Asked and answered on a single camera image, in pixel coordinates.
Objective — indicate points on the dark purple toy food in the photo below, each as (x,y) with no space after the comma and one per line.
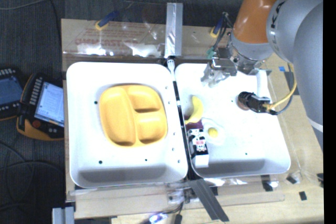
(194,125)

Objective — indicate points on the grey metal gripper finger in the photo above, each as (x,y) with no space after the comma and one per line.
(216,79)
(206,73)

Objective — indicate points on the cow print milk carton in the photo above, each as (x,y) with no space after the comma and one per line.
(198,143)

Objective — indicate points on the brown round biscuit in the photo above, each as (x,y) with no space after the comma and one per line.
(242,107)

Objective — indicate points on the yellow banana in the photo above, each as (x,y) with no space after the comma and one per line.
(197,108)

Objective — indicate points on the brown cardboard board red print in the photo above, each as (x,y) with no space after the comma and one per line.
(302,165)

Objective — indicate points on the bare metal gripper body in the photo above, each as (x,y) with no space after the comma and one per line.
(225,65)

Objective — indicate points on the white plastic tray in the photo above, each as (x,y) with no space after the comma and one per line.
(86,118)
(249,139)

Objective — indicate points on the thin black and white rod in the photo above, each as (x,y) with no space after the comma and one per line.
(176,91)

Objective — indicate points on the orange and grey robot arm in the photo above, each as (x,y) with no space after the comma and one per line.
(296,34)

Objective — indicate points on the yellow divided plate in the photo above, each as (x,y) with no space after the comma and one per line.
(118,112)

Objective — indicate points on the black cylinder on white bracket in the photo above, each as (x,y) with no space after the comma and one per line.
(253,102)

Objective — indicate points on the white fried egg toy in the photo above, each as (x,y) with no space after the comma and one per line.
(214,132)

